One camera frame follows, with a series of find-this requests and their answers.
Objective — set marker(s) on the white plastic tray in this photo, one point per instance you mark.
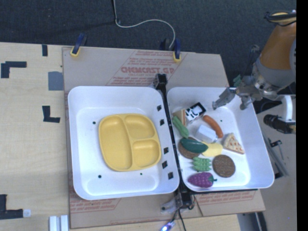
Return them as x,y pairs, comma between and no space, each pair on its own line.
255,153
84,141

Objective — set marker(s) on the black cylinder on white bracket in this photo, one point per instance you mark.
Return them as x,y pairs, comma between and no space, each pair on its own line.
276,123

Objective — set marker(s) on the thin black rod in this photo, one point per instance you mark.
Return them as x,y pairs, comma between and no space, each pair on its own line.
173,138

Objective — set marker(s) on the dark green cucumber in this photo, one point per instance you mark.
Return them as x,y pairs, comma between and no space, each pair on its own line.
193,145

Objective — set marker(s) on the yellow divided plate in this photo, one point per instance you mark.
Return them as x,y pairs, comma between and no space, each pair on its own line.
115,141

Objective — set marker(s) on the orange sausage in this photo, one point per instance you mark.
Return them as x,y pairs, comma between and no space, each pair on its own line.
213,125

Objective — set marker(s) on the pizza slice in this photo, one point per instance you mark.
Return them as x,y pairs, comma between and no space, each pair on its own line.
233,144

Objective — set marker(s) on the tan sandwich wedge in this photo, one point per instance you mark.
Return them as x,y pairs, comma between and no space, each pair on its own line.
180,115

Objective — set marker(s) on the brown round biscuit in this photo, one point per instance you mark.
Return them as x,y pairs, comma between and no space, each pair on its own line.
223,166
186,153

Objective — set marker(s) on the purple grapes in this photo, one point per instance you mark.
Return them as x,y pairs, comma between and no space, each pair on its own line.
199,180

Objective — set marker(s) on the green pea pods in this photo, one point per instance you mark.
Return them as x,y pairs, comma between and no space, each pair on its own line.
202,164

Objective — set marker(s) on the brown cardboard board red print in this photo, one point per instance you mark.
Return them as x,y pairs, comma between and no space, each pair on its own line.
101,66

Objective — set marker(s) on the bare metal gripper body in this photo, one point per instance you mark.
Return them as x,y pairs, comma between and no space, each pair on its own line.
250,89

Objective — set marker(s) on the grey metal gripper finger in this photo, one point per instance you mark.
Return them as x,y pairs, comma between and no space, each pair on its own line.
223,98
245,102

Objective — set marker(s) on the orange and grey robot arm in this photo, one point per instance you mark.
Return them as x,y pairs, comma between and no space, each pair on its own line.
276,49

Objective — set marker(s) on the long green beans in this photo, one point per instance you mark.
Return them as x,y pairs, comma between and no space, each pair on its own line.
181,127

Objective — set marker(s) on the black and white milk carton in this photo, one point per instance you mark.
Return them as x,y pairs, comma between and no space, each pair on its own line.
195,112

